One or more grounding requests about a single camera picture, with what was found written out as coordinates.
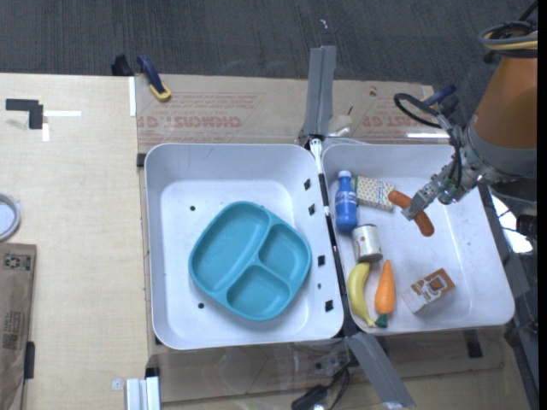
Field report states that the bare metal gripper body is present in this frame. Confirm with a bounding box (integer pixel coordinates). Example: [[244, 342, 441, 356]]
[[426, 155, 482, 205]]

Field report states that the orange sausage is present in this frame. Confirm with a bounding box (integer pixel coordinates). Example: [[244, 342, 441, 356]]
[[387, 190, 436, 237]]

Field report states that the patterned white packet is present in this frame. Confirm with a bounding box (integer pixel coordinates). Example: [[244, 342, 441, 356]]
[[353, 175, 397, 213]]

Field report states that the small white can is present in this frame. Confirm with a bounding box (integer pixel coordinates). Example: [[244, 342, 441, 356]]
[[351, 224, 384, 264]]

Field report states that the blue plastic bottle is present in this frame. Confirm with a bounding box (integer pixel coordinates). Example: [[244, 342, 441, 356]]
[[334, 169, 359, 233]]

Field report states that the white plastic tray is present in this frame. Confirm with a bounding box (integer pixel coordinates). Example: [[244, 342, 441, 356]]
[[144, 143, 345, 351], [321, 143, 516, 337]]

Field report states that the orange carrot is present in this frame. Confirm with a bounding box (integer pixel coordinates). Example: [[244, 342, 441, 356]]
[[373, 259, 397, 329]]

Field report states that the white and brown carton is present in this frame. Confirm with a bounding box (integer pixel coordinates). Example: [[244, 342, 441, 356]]
[[400, 268, 456, 315]]

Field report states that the yellow banana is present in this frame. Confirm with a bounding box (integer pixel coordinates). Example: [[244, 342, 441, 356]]
[[346, 261, 378, 329]]

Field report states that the blue divided plate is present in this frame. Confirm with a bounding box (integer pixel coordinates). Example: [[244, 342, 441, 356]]
[[187, 201, 313, 322]]

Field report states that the brown cardboard board red print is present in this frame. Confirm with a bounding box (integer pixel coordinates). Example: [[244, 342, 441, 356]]
[[135, 73, 506, 403]]

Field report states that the brown paper bag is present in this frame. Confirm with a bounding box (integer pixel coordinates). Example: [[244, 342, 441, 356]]
[[0, 242, 38, 410]]

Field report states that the black cylinder on white bracket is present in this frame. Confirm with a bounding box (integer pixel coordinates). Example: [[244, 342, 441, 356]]
[[491, 190, 538, 254]]

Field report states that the white round ring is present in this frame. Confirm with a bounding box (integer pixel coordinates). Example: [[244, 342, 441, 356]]
[[0, 193, 22, 243]]

